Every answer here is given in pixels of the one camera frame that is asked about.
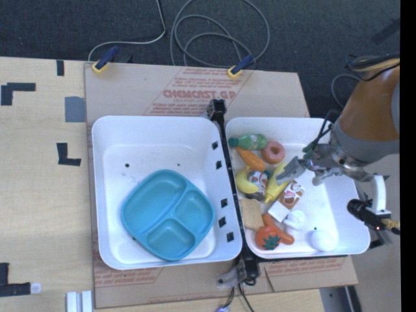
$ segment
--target toy carrot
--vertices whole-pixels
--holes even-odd
[[[294,238],[292,235],[288,234],[287,232],[284,232],[284,230],[280,229],[275,223],[272,216],[268,213],[261,215],[261,218],[263,219],[263,222],[265,223],[265,226],[262,227],[256,235],[256,241],[262,242],[264,240],[264,236],[268,236],[270,232],[273,232],[274,235],[277,235],[280,238],[280,242],[291,245],[294,243]]]
[[[266,163],[259,156],[250,150],[241,149],[240,147],[235,148],[240,154],[243,161],[254,171],[265,171]]]

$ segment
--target blue divided tray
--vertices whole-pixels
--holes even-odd
[[[181,174],[149,175],[122,205],[126,230],[143,247],[167,261],[191,253],[214,224],[215,210],[201,190]]]

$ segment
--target orange toy food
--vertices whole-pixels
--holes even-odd
[[[243,161],[253,171],[263,172],[264,170],[266,170],[266,163],[260,157],[258,157],[255,153],[251,152],[250,150],[241,149],[240,147],[236,147],[235,149],[237,149]]]
[[[265,226],[259,229],[255,235],[255,242],[258,247],[264,250],[274,250],[279,243],[291,245],[294,243],[292,235],[284,232],[275,223],[270,214],[261,215]]]
[[[281,143],[270,140],[261,151],[261,156],[269,164],[278,164],[285,158],[286,151]]]

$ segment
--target wooden table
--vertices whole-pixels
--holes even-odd
[[[64,98],[85,96],[84,62],[0,58],[0,85],[36,83],[0,106],[0,263],[9,283],[41,283],[42,292],[0,298],[1,311],[65,311],[67,292],[93,291],[86,124],[67,123]],[[80,166],[58,165],[57,143]],[[215,311],[223,298],[106,311]],[[318,289],[255,294],[256,311],[323,311]],[[232,311],[247,311],[236,297]]]

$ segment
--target gray carpet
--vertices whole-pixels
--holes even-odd
[[[160,0],[168,33],[150,45],[122,45],[140,64],[184,65],[177,45],[170,54],[175,17],[188,0]],[[331,81],[345,73],[347,55],[385,55],[400,51],[400,0],[248,0],[266,18],[270,44],[257,68],[297,72],[312,116],[340,109]],[[184,10],[212,17],[257,56],[265,47],[267,28],[259,14],[240,0],[197,0]],[[108,41],[143,42],[162,31],[155,0],[0,0],[0,55],[87,60],[91,50]],[[201,32],[218,32],[212,22],[188,19],[177,30],[183,45]],[[94,51],[98,59],[111,45]],[[229,40],[204,36],[188,50],[210,64],[232,65],[238,56]],[[187,64],[199,66],[192,59]],[[347,99],[353,80],[336,84]]]

